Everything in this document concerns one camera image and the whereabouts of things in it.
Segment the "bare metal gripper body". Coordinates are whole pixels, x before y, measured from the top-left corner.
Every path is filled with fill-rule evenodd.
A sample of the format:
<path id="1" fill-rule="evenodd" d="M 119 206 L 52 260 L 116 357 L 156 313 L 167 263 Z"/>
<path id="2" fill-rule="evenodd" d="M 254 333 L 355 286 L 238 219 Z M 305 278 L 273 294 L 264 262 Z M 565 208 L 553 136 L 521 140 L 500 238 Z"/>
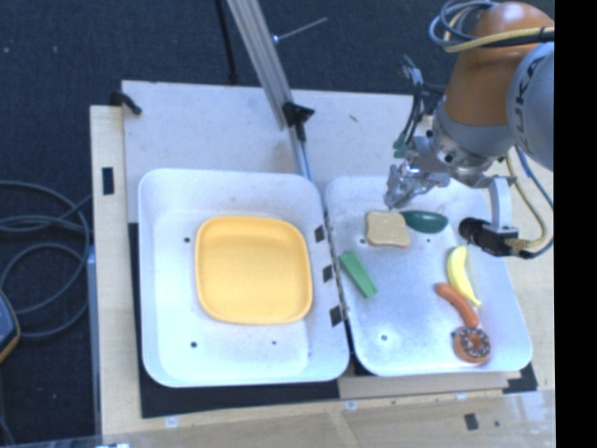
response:
<path id="1" fill-rule="evenodd" d="M 409 178 L 449 178 L 469 188 L 487 188 L 493 178 L 486 171 L 492 158 L 474 154 L 449 136 L 415 136 L 403 161 L 403 175 Z"/>

